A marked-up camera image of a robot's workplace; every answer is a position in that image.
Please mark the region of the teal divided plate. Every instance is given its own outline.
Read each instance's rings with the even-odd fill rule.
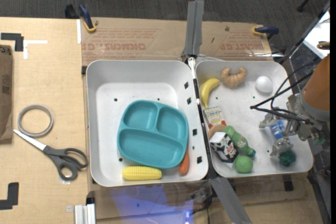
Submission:
[[[118,150],[125,158],[145,166],[169,169],[184,157],[188,122],[181,111],[171,106],[135,101],[121,118],[117,140]]]

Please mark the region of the black scissors handle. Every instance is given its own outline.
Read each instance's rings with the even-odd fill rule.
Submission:
[[[57,167],[58,174],[64,180],[73,180],[77,177],[79,169],[88,166],[88,159],[84,152],[76,148],[64,148],[63,150],[56,150],[50,146],[46,146],[43,152],[48,155]],[[76,158],[69,156],[68,153],[77,153],[82,156],[83,162],[78,161]],[[71,171],[71,176],[66,176],[62,169],[67,168]]]

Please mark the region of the scissors blade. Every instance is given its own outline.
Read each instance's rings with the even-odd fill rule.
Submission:
[[[44,150],[44,148],[47,146],[43,143],[41,143],[40,141],[37,141],[36,139],[23,134],[22,132],[18,131],[18,130],[13,130],[14,133],[16,133],[18,136],[21,136],[24,140],[26,140],[27,142],[29,142],[30,144],[32,144],[33,146],[37,147],[40,150]]]

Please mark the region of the white ball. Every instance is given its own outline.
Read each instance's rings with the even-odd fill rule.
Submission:
[[[256,88],[261,92],[271,93],[273,91],[273,83],[269,77],[260,76],[256,80]]]

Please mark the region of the yellow banana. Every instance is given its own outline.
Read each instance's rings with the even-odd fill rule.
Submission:
[[[217,78],[211,78],[205,81],[200,88],[200,97],[201,97],[201,102],[203,106],[208,109],[208,100],[209,100],[209,95],[213,89],[215,89],[220,83],[220,80]]]

